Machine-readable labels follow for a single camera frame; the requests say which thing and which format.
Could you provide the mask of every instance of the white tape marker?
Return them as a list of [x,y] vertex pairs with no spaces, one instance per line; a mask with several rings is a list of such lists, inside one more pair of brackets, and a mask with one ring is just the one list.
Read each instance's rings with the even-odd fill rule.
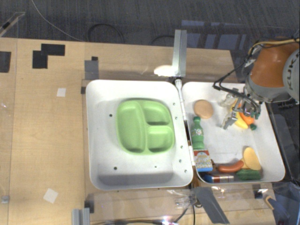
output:
[[57,97],[65,97],[66,96],[66,88],[58,88],[57,90]]
[[57,195],[58,195],[58,192],[55,192],[51,188],[48,188],[47,192],[44,195],[44,199],[47,202],[50,202],[53,204],[55,202],[55,199],[57,198]]

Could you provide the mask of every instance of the green divided plate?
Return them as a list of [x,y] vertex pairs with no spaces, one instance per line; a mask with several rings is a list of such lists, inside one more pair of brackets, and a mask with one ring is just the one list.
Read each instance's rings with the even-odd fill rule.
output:
[[158,154],[175,143],[170,111],[160,102],[137,99],[121,103],[116,128],[122,149],[131,154]]

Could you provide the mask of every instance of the green bottle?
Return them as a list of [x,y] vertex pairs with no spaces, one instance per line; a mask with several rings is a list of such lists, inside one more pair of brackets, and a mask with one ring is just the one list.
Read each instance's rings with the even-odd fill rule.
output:
[[194,126],[192,128],[192,145],[194,150],[204,149],[204,134],[203,129],[200,126],[200,117],[194,117]]

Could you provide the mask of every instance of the toy hot dog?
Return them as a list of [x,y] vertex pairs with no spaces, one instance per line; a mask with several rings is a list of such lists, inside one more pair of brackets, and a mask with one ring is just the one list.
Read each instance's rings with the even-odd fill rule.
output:
[[233,165],[228,165],[228,166],[220,165],[217,167],[217,170],[221,173],[234,173],[242,169],[243,166],[244,166],[243,161],[238,161]]

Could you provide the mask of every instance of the gray carpet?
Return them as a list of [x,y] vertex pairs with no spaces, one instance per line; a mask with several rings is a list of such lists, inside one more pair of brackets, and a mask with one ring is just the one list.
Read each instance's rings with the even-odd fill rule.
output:
[[[299,28],[300,0],[34,1],[50,22],[81,40],[87,40],[89,27],[96,23],[113,25],[122,32],[127,44],[141,45],[149,44],[156,36],[172,35],[175,29],[184,28],[198,34],[189,38],[189,46],[194,47],[205,47],[209,32],[219,36],[246,34],[246,40],[252,43],[262,35],[291,36]],[[14,12],[26,12],[18,33],[21,38],[72,40],[47,24],[30,0],[0,0],[0,8],[0,24]],[[95,28],[91,40],[121,42],[116,31],[107,26]],[[161,38],[155,44],[172,45],[173,41]]]

